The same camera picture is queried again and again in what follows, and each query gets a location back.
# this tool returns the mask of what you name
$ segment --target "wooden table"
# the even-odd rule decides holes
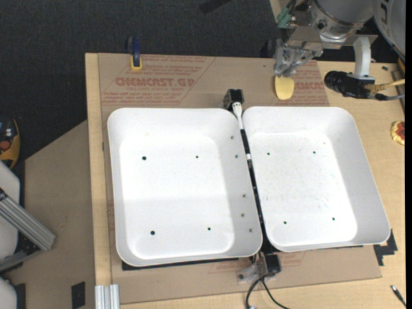
[[[394,64],[371,65],[370,74],[376,83],[393,80]],[[322,77],[330,70],[350,72],[351,62],[319,62]],[[93,237],[95,278],[97,285],[110,285],[111,265],[106,205],[106,181],[102,151],[102,119],[100,112],[98,54],[86,54],[86,86],[88,98],[89,150],[91,167],[91,197],[93,206]],[[329,285],[300,286],[274,290],[275,298],[289,308],[402,308],[402,303],[390,289],[395,285],[406,299],[405,250],[405,150],[391,139],[392,122],[404,120],[398,100],[377,102],[344,98],[326,89],[331,106],[350,112],[357,123],[366,156],[370,162],[389,223],[395,235],[398,251],[384,258],[382,278]],[[132,308],[244,308],[245,294],[210,295],[188,299],[122,305]],[[266,292],[254,291],[250,303],[258,308],[275,308]]]

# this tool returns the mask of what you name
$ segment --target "pen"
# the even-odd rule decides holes
[[[398,291],[398,289],[396,287],[394,287],[393,285],[391,285],[392,291],[393,293],[395,293],[395,295],[398,297],[398,299],[400,300],[400,302],[402,302],[404,304],[404,306],[406,306],[406,302],[404,300],[404,298],[401,296],[400,292]]]

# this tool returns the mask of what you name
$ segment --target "dark floor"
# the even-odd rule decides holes
[[[276,32],[269,0],[0,0],[0,26],[0,114],[22,159],[86,119],[86,52],[122,53],[135,35],[142,53],[259,57]]]

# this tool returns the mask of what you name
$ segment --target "yellow and black tool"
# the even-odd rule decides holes
[[[0,115],[0,160],[13,168],[20,153],[20,134],[14,119]]]

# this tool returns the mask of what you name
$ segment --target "cardboard sheet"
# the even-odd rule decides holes
[[[109,114],[122,107],[216,108],[228,89],[242,89],[250,106],[328,106],[317,63],[298,69],[294,95],[278,100],[272,59],[143,55],[143,68],[131,71],[130,56],[100,53],[100,97],[108,196],[112,283],[122,304],[247,291],[236,272],[249,258],[234,261],[123,270],[115,245],[113,190],[107,135]],[[279,253],[283,271],[270,288],[380,277],[372,246]]]

